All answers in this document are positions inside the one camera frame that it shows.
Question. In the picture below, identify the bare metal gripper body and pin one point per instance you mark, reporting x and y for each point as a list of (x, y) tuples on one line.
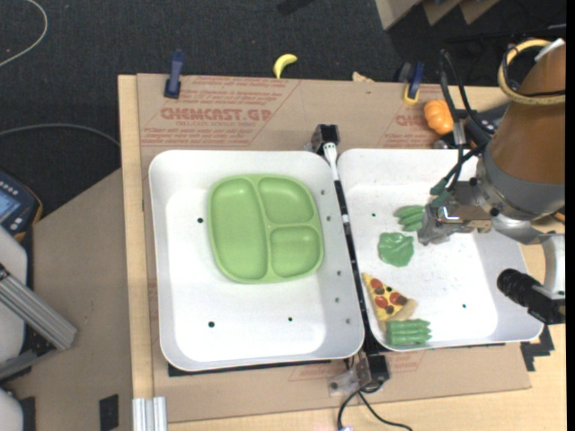
[(471, 213)]

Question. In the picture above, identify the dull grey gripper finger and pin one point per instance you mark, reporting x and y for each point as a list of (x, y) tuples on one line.
[(432, 235), (433, 213)]

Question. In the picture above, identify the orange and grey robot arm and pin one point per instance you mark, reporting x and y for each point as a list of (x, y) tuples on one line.
[(530, 142)]

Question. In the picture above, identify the green bean bundle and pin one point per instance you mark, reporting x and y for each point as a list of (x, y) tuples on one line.
[(409, 217)]

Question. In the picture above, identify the green lettuce leaf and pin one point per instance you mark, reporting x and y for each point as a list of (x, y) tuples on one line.
[(395, 249)]

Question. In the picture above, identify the white plastic tray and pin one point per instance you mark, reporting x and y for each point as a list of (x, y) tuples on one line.
[(251, 321), (449, 285)]

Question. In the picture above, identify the yellow pizza slice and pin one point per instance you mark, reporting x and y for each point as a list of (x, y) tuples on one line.
[(384, 299)]

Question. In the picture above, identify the thin black and white rod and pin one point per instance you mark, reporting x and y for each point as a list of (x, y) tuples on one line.
[(345, 209)]

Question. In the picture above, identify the orange pumpkin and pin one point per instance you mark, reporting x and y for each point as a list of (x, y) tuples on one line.
[(438, 116)]

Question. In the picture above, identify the green asparagus bundle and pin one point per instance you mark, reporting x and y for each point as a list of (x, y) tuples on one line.
[(408, 332)]

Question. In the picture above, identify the green divided plate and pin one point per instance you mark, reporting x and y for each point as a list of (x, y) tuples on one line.
[(265, 229)]

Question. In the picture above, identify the brown cardboard board red print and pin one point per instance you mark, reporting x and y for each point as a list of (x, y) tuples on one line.
[(278, 115)]

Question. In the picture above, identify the yellow banana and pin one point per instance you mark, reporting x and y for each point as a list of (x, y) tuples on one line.
[(284, 62)]

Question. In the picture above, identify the black cylinder on white bracket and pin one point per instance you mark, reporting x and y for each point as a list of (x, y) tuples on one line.
[(528, 292)]

